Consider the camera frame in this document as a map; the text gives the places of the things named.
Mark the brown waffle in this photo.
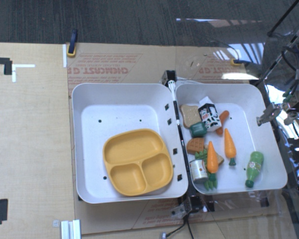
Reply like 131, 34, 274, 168
186, 137, 205, 155

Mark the white small can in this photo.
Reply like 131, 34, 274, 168
189, 159, 208, 183

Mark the orange sausage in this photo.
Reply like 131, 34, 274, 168
216, 110, 230, 136

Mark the green bell pepper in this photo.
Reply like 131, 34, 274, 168
189, 121, 207, 138

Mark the brown cardboard board red print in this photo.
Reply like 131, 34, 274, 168
65, 42, 290, 236

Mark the black and white milk carton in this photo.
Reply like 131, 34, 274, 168
197, 96, 222, 132

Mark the thin black and white rod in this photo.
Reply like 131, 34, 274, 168
167, 80, 191, 199

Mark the orange carrot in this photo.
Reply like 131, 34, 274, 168
223, 128, 237, 166
206, 140, 219, 182

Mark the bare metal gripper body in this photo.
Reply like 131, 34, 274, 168
280, 101, 299, 114

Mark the green plastic bottle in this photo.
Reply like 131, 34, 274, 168
245, 151, 265, 188

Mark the white plastic tray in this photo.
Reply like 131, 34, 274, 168
175, 83, 289, 196
71, 83, 189, 204

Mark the green leafy vegetable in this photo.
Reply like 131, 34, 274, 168
194, 148, 208, 161

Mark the yellow divided plate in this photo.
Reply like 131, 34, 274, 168
102, 128, 174, 197

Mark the black block with thin wires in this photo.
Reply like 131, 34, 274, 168
171, 195, 203, 219
162, 70, 177, 85

